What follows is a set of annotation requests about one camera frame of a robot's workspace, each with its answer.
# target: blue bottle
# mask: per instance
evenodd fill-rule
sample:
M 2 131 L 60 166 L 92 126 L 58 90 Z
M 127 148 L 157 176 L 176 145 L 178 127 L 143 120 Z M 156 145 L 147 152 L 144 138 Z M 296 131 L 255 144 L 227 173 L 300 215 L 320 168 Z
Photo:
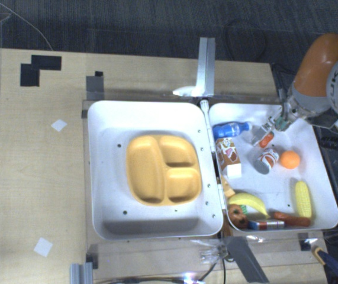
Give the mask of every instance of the blue bottle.
M 220 138 L 235 137 L 241 134 L 244 130 L 250 130 L 252 128 L 251 123 L 238 123 L 231 122 L 224 125 L 216 125 L 212 131 L 214 133 L 215 141 Z

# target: yellow banana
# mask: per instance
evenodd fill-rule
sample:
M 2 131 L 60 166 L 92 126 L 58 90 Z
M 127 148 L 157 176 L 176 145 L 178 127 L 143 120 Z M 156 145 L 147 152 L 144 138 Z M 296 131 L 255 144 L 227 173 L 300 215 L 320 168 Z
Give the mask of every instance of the yellow banana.
M 264 214 L 266 218 L 269 218 L 268 213 L 266 212 L 266 207 L 263 201 L 246 192 L 240 192 L 230 197 L 228 200 L 228 204 L 237 204 L 237 205 L 247 205 L 255 210 L 259 211 L 261 214 Z
M 297 200 L 298 214 L 301 217 L 311 218 L 312 208 L 308 186 L 303 181 L 295 184 L 295 199 Z

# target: wooden table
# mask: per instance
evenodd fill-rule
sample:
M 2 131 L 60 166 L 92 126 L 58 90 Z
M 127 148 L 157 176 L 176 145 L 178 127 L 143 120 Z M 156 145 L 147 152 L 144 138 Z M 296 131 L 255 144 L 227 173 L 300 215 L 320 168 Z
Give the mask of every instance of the wooden table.
M 62 69 L 41 70 L 40 87 L 21 87 L 20 64 L 30 64 L 32 54 L 61 56 Z M 104 73 L 106 91 L 170 93 L 195 85 L 197 60 L 0 49 L 0 284 L 68 284 L 70 264 L 85 259 L 81 111 L 86 76 L 95 71 Z M 276 98 L 267 64 L 216 62 L 215 88 Z M 57 120 L 67 123 L 60 132 L 51 127 Z M 325 249 L 322 234 L 312 235 Z M 41 237 L 53 243 L 47 257 L 34 251 Z M 253 251 L 272 283 L 326 283 L 323 267 L 300 251 L 296 236 L 268 239 Z M 151 260 L 136 256 L 137 266 Z M 119 268 L 122 274 L 128 267 Z M 245 283 L 235 263 L 227 268 L 228 279 Z M 222 283 L 216 269 L 207 283 Z

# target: orange fruit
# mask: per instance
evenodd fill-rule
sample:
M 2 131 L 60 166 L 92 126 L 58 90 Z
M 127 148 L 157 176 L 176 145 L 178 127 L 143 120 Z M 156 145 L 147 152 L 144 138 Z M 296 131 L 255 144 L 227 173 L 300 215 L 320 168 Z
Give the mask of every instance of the orange fruit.
M 300 164 L 300 156 L 293 150 L 287 150 L 281 154 L 279 162 L 283 167 L 294 169 Z

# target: brown sausage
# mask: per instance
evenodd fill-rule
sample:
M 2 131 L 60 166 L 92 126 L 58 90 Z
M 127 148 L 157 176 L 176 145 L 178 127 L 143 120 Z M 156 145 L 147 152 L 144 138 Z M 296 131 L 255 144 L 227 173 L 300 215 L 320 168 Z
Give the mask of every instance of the brown sausage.
M 284 221 L 286 225 L 308 227 L 311 225 L 311 220 L 305 217 L 294 217 L 285 214 L 284 212 L 274 212 L 274 219 Z

